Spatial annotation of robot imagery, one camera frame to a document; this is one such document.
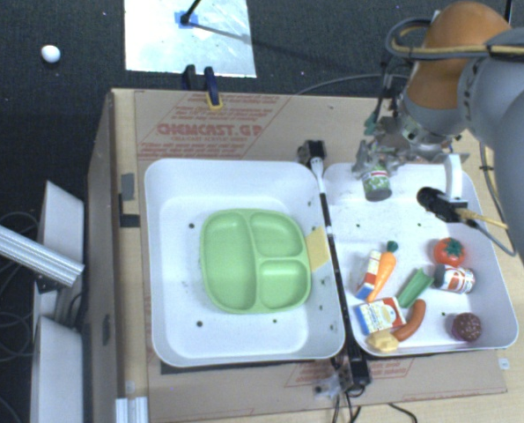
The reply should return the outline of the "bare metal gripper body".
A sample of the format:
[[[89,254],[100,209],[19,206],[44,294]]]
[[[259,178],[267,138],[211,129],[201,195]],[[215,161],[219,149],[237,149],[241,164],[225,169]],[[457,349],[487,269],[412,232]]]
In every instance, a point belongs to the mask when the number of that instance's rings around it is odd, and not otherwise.
[[[370,124],[370,135],[370,161],[383,166],[443,162],[454,138],[431,132],[414,119],[379,119]]]

